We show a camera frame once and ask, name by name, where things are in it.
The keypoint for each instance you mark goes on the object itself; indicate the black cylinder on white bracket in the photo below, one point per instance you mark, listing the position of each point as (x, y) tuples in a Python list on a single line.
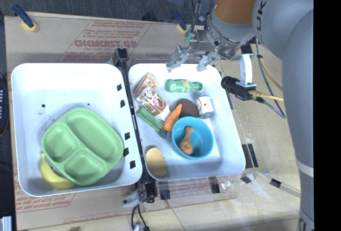
[(241, 86)]

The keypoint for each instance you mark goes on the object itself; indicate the blue bowl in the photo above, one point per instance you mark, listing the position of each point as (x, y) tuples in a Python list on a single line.
[(201, 144)]

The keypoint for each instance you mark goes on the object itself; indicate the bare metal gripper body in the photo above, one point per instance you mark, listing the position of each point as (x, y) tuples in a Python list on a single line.
[(210, 41)]

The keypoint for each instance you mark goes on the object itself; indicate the small white can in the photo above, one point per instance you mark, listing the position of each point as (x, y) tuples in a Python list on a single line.
[(205, 107)]

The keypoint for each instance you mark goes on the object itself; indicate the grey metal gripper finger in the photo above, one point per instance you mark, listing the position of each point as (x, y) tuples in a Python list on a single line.
[(205, 61), (176, 58)]

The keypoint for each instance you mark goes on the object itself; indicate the green plastic bottle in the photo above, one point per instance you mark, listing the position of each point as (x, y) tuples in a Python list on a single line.
[(182, 86)]

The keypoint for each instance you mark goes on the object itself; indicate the brown cardboard board red print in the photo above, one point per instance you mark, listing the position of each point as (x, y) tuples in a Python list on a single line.
[(66, 40)]

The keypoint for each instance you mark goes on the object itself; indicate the green divided plate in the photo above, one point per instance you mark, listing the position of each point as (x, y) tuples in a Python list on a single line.
[(82, 146)]

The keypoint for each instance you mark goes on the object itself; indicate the toy sandwich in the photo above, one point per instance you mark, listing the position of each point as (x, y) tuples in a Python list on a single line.
[(146, 82)]

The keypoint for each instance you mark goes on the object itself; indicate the brown toy chicken drumstick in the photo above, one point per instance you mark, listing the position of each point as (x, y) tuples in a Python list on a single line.
[(187, 142)]

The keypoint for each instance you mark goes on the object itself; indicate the orange carrot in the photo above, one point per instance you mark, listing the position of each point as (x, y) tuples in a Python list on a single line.
[(172, 119)]

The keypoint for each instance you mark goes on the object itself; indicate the brown round toy food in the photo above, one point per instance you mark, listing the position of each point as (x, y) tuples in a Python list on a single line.
[(189, 108)]

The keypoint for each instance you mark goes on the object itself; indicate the white plastic tray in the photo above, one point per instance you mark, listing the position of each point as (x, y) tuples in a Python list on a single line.
[(226, 131), (53, 86)]

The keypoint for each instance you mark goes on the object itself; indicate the yellow banana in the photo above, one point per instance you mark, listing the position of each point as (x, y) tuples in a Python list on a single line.
[(52, 176)]

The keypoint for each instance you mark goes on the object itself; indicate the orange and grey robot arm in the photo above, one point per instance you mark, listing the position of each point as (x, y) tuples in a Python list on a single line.
[(282, 24)]

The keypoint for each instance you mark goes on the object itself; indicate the green toy vegetable stalk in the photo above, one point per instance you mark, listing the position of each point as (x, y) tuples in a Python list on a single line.
[(149, 119)]

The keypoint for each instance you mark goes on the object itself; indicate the thin black rod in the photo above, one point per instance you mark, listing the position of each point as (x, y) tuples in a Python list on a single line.
[(130, 107)]

